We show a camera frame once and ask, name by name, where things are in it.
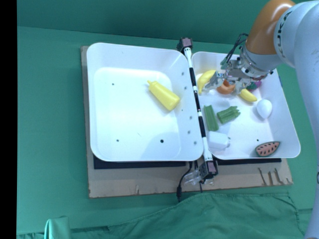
green fabric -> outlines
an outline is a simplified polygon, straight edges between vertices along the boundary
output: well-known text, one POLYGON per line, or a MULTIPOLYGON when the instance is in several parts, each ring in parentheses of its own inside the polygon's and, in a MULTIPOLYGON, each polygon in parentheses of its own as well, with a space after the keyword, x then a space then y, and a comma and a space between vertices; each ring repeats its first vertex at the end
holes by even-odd
POLYGON ((47 229, 52 237, 45 239, 301 239, 304 235, 299 226, 298 211, 287 194, 201 193, 129 222, 102 228, 72 229, 72 237, 69 237, 67 219, 50 219, 44 236, 47 229))

banana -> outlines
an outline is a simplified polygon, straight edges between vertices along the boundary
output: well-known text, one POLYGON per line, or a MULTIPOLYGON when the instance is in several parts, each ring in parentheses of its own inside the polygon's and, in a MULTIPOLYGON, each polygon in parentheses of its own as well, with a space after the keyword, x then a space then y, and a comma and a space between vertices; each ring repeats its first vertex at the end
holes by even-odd
POLYGON ((257 101, 257 97, 252 94, 250 91, 246 90, 246 89, 243 89, 240 93, 239 93, 239 96, 248 101, 248 102, 255 102, 257 101))
POLYGON ((199 79, 197 80, 197 88, 198 88, 198 93, 201 94, 201 91, 205 84, 210 80, 211 77, 213 77, 214 73, 216 70, 209 70, 203 73, 199 79))

toy watermelon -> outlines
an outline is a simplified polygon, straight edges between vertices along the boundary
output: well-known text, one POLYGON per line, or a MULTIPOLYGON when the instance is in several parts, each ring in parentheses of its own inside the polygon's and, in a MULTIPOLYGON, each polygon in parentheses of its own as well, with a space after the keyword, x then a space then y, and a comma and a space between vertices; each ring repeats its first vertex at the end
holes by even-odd
POLYGON ((260 157, 268 157, 278 149, 279 145, 278 141, 269 141, 258 145, 255 151, 260 157))

white egg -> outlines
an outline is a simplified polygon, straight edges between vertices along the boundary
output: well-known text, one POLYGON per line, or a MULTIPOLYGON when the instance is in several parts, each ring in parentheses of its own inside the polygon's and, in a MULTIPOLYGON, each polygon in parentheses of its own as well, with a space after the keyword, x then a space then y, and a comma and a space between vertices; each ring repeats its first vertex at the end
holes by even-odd
POLYGON ((263 118, 266 119, 270 116, 271 111, 273 110, 272 103, 267 99, 260 100, 257 105, 257 112, 263 118))

yellow squeeze bottle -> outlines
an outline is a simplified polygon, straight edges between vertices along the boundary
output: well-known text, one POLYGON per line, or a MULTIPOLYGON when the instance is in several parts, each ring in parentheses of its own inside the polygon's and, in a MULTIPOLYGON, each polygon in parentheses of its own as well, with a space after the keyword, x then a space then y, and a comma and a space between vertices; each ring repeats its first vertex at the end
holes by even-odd
POLYGON ((148 81, 150 92, 165 106, 169 111, 173 110, 180 101, 178 95, 164 87, 157 81, 148 81))

